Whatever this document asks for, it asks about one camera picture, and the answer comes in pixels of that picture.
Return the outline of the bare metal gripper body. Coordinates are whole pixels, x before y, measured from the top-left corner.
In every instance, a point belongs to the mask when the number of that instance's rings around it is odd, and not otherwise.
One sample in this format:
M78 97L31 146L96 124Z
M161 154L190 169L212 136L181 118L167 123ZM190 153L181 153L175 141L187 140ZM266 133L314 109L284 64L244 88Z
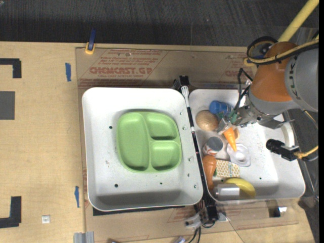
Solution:
M235 121L247 121L248 124L263 123L269 120L269 116L261 113L252 105L245 105L239 107L234 111L234 114L230 118L230 122L233 125Z

